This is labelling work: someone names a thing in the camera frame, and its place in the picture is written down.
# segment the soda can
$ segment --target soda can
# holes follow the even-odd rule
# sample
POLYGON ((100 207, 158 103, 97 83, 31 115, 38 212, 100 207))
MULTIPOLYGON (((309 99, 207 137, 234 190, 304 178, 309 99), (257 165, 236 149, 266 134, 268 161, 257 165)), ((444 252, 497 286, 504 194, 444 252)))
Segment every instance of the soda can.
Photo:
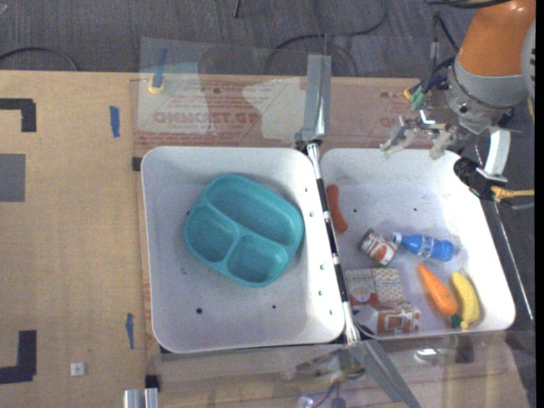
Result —
POLYGON ((374 229, 370 228, 363 235, 359 248, 381 265, 387 266, 393 260, 394 254, 399 249, 399 245, 393 241, 388 241, 374 229))

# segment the gray square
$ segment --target gray square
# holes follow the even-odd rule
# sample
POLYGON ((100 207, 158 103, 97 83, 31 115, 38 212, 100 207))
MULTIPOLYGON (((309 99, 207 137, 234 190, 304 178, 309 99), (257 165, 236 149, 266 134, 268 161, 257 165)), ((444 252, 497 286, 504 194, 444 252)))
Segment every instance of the gray square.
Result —
POLYGON ((0 202, 25 201, 26 156, 0 154, 0 202))

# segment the white tray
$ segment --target white tray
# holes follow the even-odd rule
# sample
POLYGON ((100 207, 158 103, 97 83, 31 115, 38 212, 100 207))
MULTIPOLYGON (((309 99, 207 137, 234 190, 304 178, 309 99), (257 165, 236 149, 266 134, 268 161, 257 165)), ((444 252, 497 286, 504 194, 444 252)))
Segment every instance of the white tray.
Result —
POLYGON ((290 149, 161 147, 145 155, 141 170, 151 319, 160 345, 194 353, 329 343, 342 334, 342 302, 308 157, 290 149), (192 204, 224 173, 258 181, 303 214, 303 243, 269 286, 243 286, 209 269, 182 239, 192 204))
MULTIPOLYGON (((337 233, 341 264, 346 269, 380 267, 358 246, 373 228, 385 237, 394 231, 449 239, 456 246, 450 262, 427 260, 442 280, 462 270, 472 279, 483 319, 466 332, 507 329, 515 306, 479 199, 453 172, 459 157, 446 152, 431 160, 427 150, 402 150, 385 160, 380 150, 335 149, 321 159, 326 185, 340 189, 340 207, 348 230, 337 233)), ((425 294, 417 271, 421 259, 399 248, 389 267, 399 271, 405 299, 422 311, 419 332, 388 337, 422 337, 460 332, 451 329, 425 294)))

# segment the small white square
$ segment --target small white square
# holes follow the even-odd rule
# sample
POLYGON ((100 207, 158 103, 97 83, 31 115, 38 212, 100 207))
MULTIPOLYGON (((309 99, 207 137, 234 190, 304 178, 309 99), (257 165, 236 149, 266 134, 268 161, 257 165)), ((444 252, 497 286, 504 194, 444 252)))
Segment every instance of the small white square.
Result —
POLYGON ((73 377, 82 377, 85 375, 85 363, 71 363, 70 375, 73 377))

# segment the gray floor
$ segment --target gray floor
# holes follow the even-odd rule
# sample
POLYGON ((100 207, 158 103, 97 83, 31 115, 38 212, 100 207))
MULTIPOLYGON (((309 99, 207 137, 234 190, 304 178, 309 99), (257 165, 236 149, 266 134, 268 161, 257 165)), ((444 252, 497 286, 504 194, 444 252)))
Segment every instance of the gray floor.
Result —
MULTIPOLYGON (((50 48, 69 56, 79 71, 139 71, 145 66, 142 44, 150 39, 274 48, 290 38, 314 34, 318 26, 353 60, 354 65, 334 54, 335 76, 420 78, 429 67, 435 11, 439 9, 457 43, 473 16, 471 10, 431 7, 422 0, 384 0, 387 15, 376 29, 345 36, 341 33, 364 31, 379 19, 380 0, 317 0, 315 17, 312 0, 242 0, 234 18, 235 1, 0 0, 8 5, 0 14, 0 54, 15 48, 50 48)), ((443 36, 440 41, 442 57, 450 56, 451 46, 443 36)), ((320 51, 321 42, 310 38, 287 48, 320 51)), ((71 65, 57 54, 27 51, 1 59, 0 69, 70 70, 71 65)), ((508 126, 519 131, 513 134, 505 171, 509 187, 534 188, 535 134, 527 110, 522 107, 508 126)), ((476 143, 485 154, 486 141, 476 143)), ((534 337, 524 337, 535 330, 528 312, 535 312, 534 209, 497 211, 491 204, 484 204, 484 209, 518 306, 511 345, 536 404, 535 364, 526 360, 527 353, 534 358, 535 342, 534 337)))

